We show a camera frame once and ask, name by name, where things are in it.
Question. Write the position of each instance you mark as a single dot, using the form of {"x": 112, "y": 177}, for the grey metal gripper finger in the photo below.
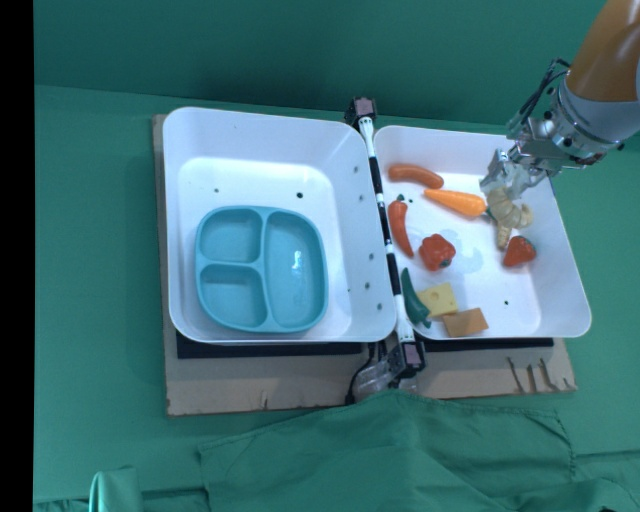
{"x": 524, "y": 180}
{"x": 495, "y": 172}

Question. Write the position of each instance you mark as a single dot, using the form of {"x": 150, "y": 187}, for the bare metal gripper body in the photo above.
{"x": 542, "y": 147}

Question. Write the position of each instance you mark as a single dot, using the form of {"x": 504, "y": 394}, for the beige toy croissant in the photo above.
{"x": 506, "y": 212}

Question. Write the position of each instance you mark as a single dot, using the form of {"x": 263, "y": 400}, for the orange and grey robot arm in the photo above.
{"x": 607, "y": 55}

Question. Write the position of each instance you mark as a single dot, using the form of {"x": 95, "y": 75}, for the orange toy carrot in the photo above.
{"x": 456, "y": 202}

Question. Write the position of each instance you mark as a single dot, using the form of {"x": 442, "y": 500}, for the red toy strawberry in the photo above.
{"x": 519, "y": 252}

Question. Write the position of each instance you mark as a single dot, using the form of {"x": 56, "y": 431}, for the orange toy sausage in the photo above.
{"x": 415, "y": 175}

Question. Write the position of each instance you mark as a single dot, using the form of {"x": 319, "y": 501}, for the orange toy bell pepper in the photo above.
{"x": 436, "y": 251}

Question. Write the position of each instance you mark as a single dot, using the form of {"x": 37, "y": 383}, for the orange toy chili pepper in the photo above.
{"x": 399, "y": 225}

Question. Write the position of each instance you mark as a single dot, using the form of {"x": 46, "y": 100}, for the white plastic tray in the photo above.
{"x": 260, "y": 150}
{"x": 515, "y": 295}

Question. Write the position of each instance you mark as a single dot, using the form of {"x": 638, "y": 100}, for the black and white thin rod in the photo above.
{"x": 381, "y": 200}

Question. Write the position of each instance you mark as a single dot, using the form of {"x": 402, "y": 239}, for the yellow toy cheese wedge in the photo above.
{"x": 439, "y": 299}

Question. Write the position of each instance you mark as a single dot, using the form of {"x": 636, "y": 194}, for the green toy chili pepper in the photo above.
{"x": 412, "y": 300}

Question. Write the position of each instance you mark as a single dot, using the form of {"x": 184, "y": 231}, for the blue divided plate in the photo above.
{"x": 292, "y": 270}

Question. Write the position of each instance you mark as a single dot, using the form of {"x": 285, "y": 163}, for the brown cardboard board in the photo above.
{"x": 280, "y": 380}

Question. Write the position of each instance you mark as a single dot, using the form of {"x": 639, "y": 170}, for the green cloth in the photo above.
{"x": 400, "y": 460}

